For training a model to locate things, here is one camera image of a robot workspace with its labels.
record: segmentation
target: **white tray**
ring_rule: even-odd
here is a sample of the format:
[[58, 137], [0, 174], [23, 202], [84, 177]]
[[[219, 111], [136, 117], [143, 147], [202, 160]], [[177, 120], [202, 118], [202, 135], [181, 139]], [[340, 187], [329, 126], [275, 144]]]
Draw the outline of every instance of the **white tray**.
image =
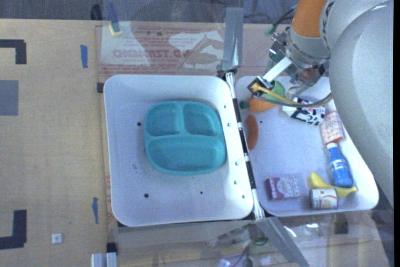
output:
[[[226, 162], [209, 174], [156, 170], [144, 148], [144, 117], [155, 103], [206, 103], [221, 118]], [[214, 76], [117, 75], [104, 85], [112, 210], [126, 226], [242, 219], [253, 197], [228, 85]]]
[[[238, 79], [236, 95], [239, 102], [251, 97], [247, 86], [255, 78], [255, 76], [245, 76]], [[277, 80], [284, 86], [289, 83], [289, 77], [280, 77]], [[301, 97], [316, 101], [325, 97], [329, 93], [329, 88], [328, 78], [321, 78], [316, 85], [303, 92]], [[335, 109], [333, 101], [326, 105], [327, 112]], [[252, 112], [248, 109], [241, 110], [247, 135], [246, 117], [249, 113]], [[358, 191], [340, 199], [338, 209], [313, 210], [310, 207], [308, 195], [311, 171], [317, 172], [331, 183], [327, 166], [329, 153], [323, 145], [319, 128], [290, 118], [281, 107], [252, 114], [257, 119], [259, 136], [256, 147], [249, 154], [260, 204], [268, 213], [275, 216], [301, 216], [369, 210], [377, 205], [379, 193], [373, 174], [358, 153], [346, 129], [346, 138], [339, 143], [339, 147], [349, 162]], [[296, 199], [269, 200], [265, 180], [268, 177], [290, 174], [295, 174], [300, 178], [302, 196]]]

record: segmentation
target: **wooden table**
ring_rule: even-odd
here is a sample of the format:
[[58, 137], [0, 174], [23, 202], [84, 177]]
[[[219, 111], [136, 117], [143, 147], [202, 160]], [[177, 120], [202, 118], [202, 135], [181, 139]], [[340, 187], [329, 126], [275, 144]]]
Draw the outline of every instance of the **wooden table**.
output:
[[[109, 231], [117, 228], [109, 205], [104, 103], [97, 84], [97, 26], [102, 22], [0, 19], [0, 39], [14, 41], [0, 42], [0, 266], [88, 266], [93, 253], [106, 252]], [[259, 34], [264, 30], [255, 25], [246, 28]], [[266, 41], [259, 49], [268, 46]], [[257, 50], [256, 55], [264, 54]], [[132, 230], [133, 238], [130, 233], [117, 235], [121, 262], [124, 255], [133, 262], [132, 250], [143, 247], [140, 260], [148, 264], [164, 261], [154, 250], [178, 253], [171, 244], [167, 251], [165, 246], [149, 249], [154, 242], [165, 244], [171, 228], [160, 227], [156, 237], [154, 228]], [[349, 257], [358, 250], [359, 262], [368, 261], [371, 253], [371, 261], [386, 265], [373, 224], [368, 233], [368, 241], [363, 238], [351, 246], [346, 237], [342, 241], [336, 235], [334, 242], [324, 238], [315, 244], [318, 250], [307, 243], [300, 243], [300, 248], [306, 247], [301, 249], [310, 263], [318, 264], [322, 254], [328, 265], [339, 248]], [[57, 241], [59, 234], [61, 243], [53, 244], [52, 236]], [[181, 238], [187, 242], [185, 233]], [[196, 246], [191, 252], [185, 249], [180, 257], [169, 256], [170, 261], [201, 254]]]

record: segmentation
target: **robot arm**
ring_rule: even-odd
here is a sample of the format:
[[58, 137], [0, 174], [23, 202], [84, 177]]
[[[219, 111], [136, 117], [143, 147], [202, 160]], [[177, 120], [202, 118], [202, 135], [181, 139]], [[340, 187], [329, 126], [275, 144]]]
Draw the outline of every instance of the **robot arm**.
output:
[[392, 206], [393, 6], [394, 0], [299, 0], [291, 25], [272, 34], [266, 73], [248, 86], [268, 100], [265, 92], [285, 72], [291, 84], [283, 99], [290, 101], [329, 74], [341, 119]]

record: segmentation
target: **small can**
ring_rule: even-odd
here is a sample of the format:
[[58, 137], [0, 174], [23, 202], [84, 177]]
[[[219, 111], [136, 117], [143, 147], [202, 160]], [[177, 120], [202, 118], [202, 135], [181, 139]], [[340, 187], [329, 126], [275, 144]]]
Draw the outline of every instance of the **small can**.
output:
[[337, 209], [338, 192], [336, 189], [310, 189], [312, 209]]

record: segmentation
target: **yellow banana toy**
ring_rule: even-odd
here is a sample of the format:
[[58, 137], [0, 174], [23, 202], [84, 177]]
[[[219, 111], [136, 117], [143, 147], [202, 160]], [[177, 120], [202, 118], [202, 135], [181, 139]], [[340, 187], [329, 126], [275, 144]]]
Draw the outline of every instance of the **yellow banana toy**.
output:
[[311, 185], [313, 186], [312, 187], [313, 189], [331, 189], [331, 188], [336, 189], [337, 196], [339, 199], [345, 198], [349, 193], [353, 193], [358, 190], [357, 187], [355, 186], [351, 188], [342, 188], [328, 184], [320, 175], [318, 175], [314, 171], [310, 175], [310, 181]]

